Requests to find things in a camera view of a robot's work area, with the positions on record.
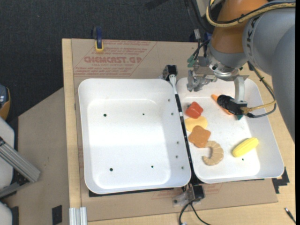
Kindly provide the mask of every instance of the cardboard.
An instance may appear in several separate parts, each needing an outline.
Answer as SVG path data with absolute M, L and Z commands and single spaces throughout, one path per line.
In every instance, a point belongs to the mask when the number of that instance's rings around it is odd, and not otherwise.
M 87 78 L 158 78 L 166 65 L 176 65 L 177 79 L 187 77 L 187 59 L 196 43 L 104 40 L 104 51 L 95 51 L 92 39 L 72 39 L 75 110 L 82 206 L 87 207 L 88 221 L 129 218 L 179 212 L 172 198 L 181 188 L 89 196 L 84 182 L 81 121 L 78 86 Z M 226 208 L 278 201 L 271 179 L 203 184 L 205 198 L 197 210 Z

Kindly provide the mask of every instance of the wooden table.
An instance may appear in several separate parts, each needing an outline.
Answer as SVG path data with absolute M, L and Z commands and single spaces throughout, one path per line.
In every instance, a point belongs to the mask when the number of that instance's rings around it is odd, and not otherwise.
M 68 163 L 68 183 L 69 183 L 69 203 L 71 208 L 82 207 L 78 148 L 77 148 L 77 130 L 76 130 L 76 114 L 75 114 L 75 93 L 74 93 L 74 77 L 72 62 L 72 40 L 62 40 L 63 51 L 63 71 L 64 71 L 64 92 L 65 92 L 65 109 L 66 109 L 66 131 L 67 131 L 67 163 Z M 241 75 L 249 74 L 248 68 L 242 70 Z M 271 84 L 270 76 L 262 73 L 265 79 Z M 255 81 L 260 89 L 260 93 L 264 103 L 270 102 L 270 95 L 264 88 L 258 78 L 252 73 L 250 77 Z M 277 109 L 269 115 L 270 124 L 272 126 L 276 141 L 278 143 L 283 162 L 285 164 L 290 182 L 287 186 L 279 188 L 280 194 L 277 195 L 278 202 L 251 205 L 243 207 L 222 208 L 214 210 L 199 211 L 199 216 L 209 224 L 293 224 L 293 221 L 285 212 L 287 207 L 296 218 L 296 197 L 295 197 L 295 144 L 291 139 L 283 119 Z M 153 215 L 144 217 L 131 217 L 122 219 L 113 219 L 105 221 L 89 222 L 91 225 L 129 225 L 129 224 L 178 224 L 178 213 Z M 185 212 L 182 221 L 187 224 L 201 224 L 193 212 Z

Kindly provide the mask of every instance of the red toy tomato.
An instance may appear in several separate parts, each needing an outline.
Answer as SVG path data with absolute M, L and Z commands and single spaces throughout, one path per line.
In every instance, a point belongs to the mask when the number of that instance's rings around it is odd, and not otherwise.
M 192 104 L 187 108 L 186 115 L 191 118 L 199 118 L 201 113 L 203 112 L 203 108 L 196 102 L 192 102 Z

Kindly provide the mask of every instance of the black floor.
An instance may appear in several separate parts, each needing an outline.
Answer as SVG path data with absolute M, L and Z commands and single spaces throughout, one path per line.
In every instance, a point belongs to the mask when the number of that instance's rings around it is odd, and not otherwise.
M 62 38 L 188 42 L 184 0 L 0 0 L 0 83 L 15 118 L 63 87 Z

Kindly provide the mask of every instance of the yellow corn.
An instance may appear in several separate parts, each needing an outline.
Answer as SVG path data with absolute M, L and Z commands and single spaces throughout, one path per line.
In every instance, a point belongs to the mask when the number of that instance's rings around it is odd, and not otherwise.
M 258 145 L 258 139 L 256 137 L 251 137 L 240 143 L 233 151 L 232 155 L 234 157 L 240 157 L 251 151 Z

